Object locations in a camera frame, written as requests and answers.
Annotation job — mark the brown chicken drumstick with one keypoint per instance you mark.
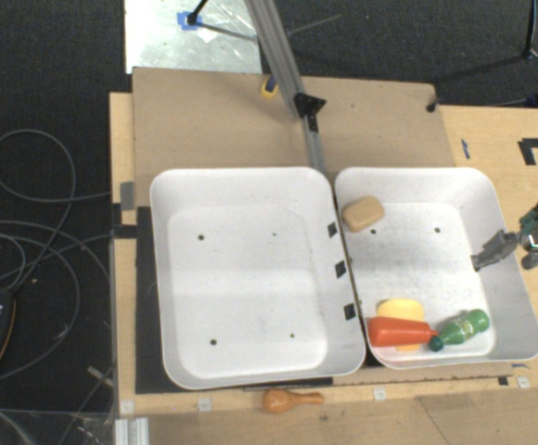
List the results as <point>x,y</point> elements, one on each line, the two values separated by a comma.
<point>280,401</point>

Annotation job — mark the tan bread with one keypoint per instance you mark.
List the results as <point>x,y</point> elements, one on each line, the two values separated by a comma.
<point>362,214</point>

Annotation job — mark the green bottle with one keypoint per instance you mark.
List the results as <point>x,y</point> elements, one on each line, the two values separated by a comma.
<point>464,326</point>

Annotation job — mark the yellow flat toy food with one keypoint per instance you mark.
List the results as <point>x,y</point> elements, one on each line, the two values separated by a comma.
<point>403,308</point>

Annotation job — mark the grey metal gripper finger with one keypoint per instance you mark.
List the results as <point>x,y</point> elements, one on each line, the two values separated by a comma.
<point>500,241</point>
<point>484,259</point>

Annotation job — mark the orange carrot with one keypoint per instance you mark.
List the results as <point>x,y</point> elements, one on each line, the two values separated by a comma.
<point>392,332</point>

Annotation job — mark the brown cardboard board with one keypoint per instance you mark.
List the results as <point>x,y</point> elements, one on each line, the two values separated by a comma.
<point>204,123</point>

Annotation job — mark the white plastic tray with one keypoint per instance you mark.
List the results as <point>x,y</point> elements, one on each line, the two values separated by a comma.
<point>246,285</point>
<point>417,267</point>

